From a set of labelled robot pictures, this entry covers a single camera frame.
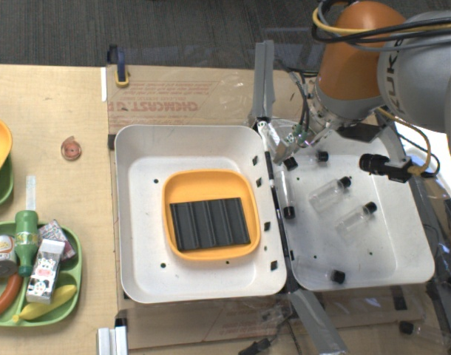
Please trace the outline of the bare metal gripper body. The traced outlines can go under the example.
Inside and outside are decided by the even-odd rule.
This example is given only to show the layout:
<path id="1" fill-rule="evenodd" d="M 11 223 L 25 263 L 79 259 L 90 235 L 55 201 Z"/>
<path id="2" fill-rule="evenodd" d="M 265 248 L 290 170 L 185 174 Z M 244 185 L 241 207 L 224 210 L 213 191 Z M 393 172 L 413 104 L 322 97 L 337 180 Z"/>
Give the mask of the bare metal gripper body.
<path id="1" fill-rule="evenodd" d="M 291 136 L 298 147 L 309 147 L 308 139 L 325 128 L 335 128 L 335 116 L 317 100 L 308 102 L 304 118 L 292 126 Z"/>

